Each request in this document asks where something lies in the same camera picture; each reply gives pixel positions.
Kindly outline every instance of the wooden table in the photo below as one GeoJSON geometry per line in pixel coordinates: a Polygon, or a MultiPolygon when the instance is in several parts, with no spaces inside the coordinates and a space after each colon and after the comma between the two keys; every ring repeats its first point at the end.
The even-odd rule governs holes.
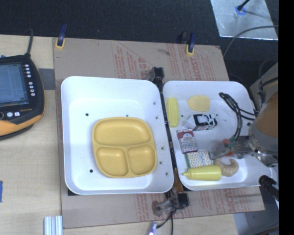
{"type": "MultiPolygon", "coordinates": [[[[28,36],[0,35],[0,56],[24,54],[28,40],[28,36]]],[[[52,37],[34,37],[31,58],[37,68],[54,69],[52,48],[52,37]]],[[[44,217],[61,215],[55,91],[45,93],[44,117],[21,135],[0,141],[0,234],[42,235],[44,217]]],[[[176,235],[238,234],[232,214],[175,219],[173,225],[176,235]]],[[[150,222],[142,222],[65,229],[63,234],[146,235],[149,227],[150,222]]],[[[170,232],[167,222],[157,235],[170,232]]]]}

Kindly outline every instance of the blue tape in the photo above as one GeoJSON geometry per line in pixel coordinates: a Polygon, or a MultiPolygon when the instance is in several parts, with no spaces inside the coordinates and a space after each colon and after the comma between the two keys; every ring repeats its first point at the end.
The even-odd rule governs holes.
{"type": "Polygon", "coordinates": [[[242,8],[241,11],[239,11],[239,10],[237,9],[237,7],[238,7],[238,6],[235,7],[235,11],[236,11],[236,13],[237,13],[238,15],[243,16],[243,15],[246,14],[246,10],[244,9],[244,7],[242,8]]]}

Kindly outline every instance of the black carpet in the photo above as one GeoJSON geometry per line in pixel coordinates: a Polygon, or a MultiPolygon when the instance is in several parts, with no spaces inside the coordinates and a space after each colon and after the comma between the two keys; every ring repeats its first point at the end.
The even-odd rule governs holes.
{"type": "MultiPolygon", "coordinates": [[[[279,24],[279,0],[265,0],[279,24]]],[[[195,44],[217,45],[224,53],[231,38],[219,36],[210,0],[0,0],[0,34],[176,43],[193,32],[195,44]]],[[[224,57],[230,79],[250,86],[263,62],[278,61],[278,41],[236,39],[224,57]]]]}

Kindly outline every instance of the button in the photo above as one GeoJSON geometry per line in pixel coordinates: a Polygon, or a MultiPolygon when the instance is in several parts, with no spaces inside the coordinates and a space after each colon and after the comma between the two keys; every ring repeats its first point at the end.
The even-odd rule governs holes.
{"type": "Polygon", "coordinates": [[[0,112],[0,119],[3,119],[3,117],[4,117],[3,112],[0,112]]]}

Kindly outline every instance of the yellow plate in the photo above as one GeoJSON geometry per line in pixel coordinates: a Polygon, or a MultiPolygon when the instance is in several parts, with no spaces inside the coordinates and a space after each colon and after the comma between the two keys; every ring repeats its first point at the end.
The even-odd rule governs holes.
{"type": "Polygon", "coordinates": [[[92,141],[97,166],[108,177],[145,176],[156,168],[152,131],[139,118],[103,118],[93,126],[92,141]]]}

